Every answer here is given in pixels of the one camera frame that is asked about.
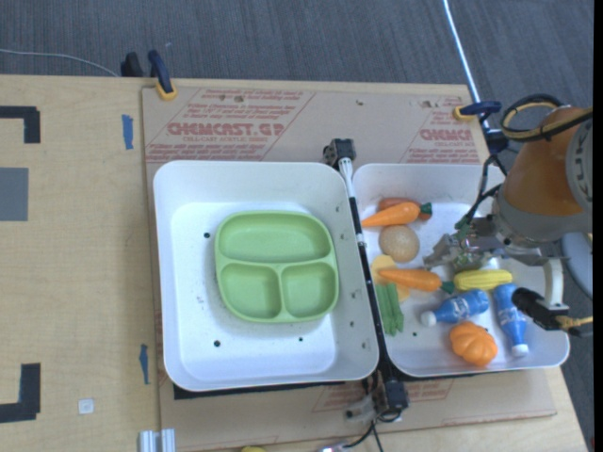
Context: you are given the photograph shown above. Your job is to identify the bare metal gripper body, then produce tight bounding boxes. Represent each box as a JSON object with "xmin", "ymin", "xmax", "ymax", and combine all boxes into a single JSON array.
[{"xmin": 452, "ymin": 216, "xmax": 544, "ymax": 268}]

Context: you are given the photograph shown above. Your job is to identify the orange carrot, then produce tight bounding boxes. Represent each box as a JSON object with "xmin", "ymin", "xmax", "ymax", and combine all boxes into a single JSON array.
[
  {"xmin": 361, "ymin": 201, "xmax": 433, "ymax": 229},
  {"xmin": 378, "ymin": 266, "xmax": 457, "ymax": 296}
]

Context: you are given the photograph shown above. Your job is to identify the tan bread roll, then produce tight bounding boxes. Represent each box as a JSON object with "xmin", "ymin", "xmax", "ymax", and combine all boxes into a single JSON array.
[{"xmin": 378, "ymin": 224, "xmax": 421, "ymax": 264}]

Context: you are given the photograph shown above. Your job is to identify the yellow corn cob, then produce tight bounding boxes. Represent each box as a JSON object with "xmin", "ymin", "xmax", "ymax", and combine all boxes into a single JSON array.
[{"xmin": 452, "ymin": 268, "xmax": 514, "ymax": 293}]

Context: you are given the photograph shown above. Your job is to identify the yellow flat toy food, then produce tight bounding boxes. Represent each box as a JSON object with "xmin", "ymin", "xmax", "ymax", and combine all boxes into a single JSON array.
[{"xmin": 370, "ymin": 253, "xmax": 412, "ymax": 303}]

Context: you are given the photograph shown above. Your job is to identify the blue bottle white cap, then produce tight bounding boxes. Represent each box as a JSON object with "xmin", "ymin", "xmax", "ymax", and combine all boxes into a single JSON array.
[
  {"xmin": 491, "ymin": 282, "xmax": 530, "ymax": 359},
  {"xmin": 419, "ymin": 288, "xmax": 492, "ymax": 328}
]

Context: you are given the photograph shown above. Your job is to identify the green beans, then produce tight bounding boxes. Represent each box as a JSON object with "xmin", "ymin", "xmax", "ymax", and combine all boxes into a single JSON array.
[{"xmin": 374, "ymin": 282, "xmax": 406, "ymax": 337}]

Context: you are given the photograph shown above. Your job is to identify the thin black and white rod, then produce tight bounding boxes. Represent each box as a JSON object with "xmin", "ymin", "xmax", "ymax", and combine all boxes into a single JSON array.
[{"xmin": 339, "ymin": 156, "xmax": 390, "ymax": 374}]

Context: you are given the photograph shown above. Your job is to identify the white plastic tray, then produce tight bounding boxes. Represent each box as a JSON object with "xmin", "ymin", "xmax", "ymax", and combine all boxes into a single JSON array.
[
  {"xmin": 351, "ymin": 162, "xmax": 572, "ymax": 379},
  {"xmin": 152, "ymin": 159, "xmax": 381, "ymax": 393}
]

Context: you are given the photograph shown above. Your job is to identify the orange pumpkin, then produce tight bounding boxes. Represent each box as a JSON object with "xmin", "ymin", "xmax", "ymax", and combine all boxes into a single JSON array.
[{"xmin": 448, "ymin": 320, "xmax": 499, "ymax": 367}]

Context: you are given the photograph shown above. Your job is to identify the green divided plate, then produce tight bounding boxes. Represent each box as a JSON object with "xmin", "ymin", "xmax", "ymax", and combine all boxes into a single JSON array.
[{"xmin": 213, "ymin": 210, "xmax": 341, "ymax": 325}]

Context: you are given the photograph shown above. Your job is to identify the brown cardboard board red print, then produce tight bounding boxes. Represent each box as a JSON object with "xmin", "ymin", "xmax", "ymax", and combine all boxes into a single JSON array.
[{"xmin": 140, "ymin": 80, "xmax": 558, "ymax": 443}]

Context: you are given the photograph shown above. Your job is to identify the black cylinder on white bracket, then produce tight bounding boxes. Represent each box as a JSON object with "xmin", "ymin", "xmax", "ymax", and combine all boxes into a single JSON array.
[{"xmin": 510, "ymin": 255, "xmax": 571, "ymax": 332}]

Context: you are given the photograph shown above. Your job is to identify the black block with thin wires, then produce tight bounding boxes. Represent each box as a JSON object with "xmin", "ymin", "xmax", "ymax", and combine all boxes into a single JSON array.
[
  {"xmin": 323, "ymin": 137, "xmax": 357, "ymax": 167},
  {"xmin": 380, "ymin": 378, "xmax": 411, "ymax": 413}
]

